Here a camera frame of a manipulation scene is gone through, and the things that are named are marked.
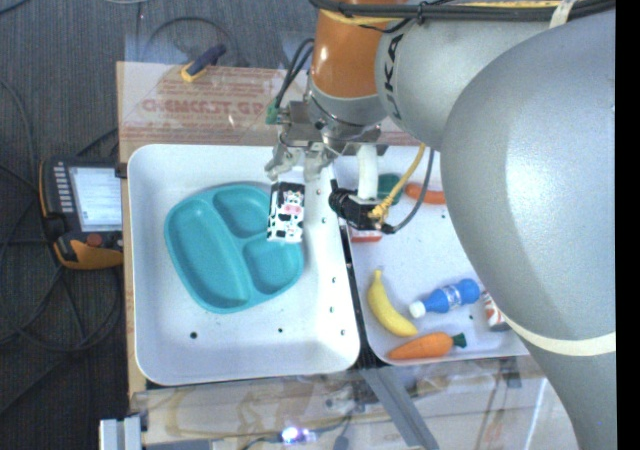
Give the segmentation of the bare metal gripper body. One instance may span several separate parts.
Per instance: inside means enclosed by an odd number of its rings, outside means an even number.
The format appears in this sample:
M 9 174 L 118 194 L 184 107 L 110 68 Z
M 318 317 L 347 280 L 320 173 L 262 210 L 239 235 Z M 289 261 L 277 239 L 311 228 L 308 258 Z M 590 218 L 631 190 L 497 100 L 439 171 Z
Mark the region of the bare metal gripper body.
M 288 149 L 327 150 L 334 156 L 355 156 L 361 147 L 372 145 L 378 156 L 388 150 L 380 141 L 379 124 L 361 126 L 335 119 L 312 102 L 293 101 L 278 109 L 278 143 Z

